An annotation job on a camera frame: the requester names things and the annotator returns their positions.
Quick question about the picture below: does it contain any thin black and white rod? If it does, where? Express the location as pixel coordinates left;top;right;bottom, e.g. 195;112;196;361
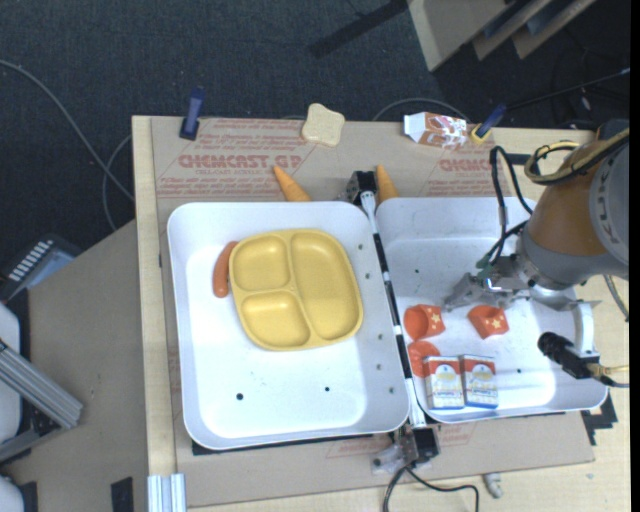
360;189;427;427

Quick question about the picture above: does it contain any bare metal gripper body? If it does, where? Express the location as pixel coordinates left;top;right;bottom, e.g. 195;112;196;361
475;255;580;312

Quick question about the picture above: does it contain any black cylinder on white bracket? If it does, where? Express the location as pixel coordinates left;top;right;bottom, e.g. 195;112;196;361
537;299;602;381

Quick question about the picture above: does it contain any white and orange carton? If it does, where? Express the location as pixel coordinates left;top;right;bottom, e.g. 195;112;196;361
403;111;469;151

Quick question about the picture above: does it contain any brown cardboard board red print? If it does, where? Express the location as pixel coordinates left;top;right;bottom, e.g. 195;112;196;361
149;115;597;509

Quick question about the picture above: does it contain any white plastic tray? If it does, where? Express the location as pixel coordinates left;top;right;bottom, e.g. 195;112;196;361
374;195;611;424
166;200;412;450

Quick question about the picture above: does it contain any yellow divided plate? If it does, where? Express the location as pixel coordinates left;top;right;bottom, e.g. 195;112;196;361
227;228;365;352

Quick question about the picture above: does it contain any orange sausage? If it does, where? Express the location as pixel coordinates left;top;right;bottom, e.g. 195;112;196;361
211;240;241;300

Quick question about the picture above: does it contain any orange white and blue packet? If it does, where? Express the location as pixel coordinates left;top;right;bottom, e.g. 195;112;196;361
458;353;500;411
423;355;467;412

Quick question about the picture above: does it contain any beige bread slice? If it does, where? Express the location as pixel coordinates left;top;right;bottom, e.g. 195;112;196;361
300;102;347;149

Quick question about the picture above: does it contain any orange cup with yellow star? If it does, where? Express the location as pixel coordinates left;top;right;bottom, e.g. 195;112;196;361
466;304;511;341
403;303;447;341

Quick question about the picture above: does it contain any orange carrot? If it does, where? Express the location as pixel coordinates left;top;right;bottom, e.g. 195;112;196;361
272;164;312;203
375;163;400;200

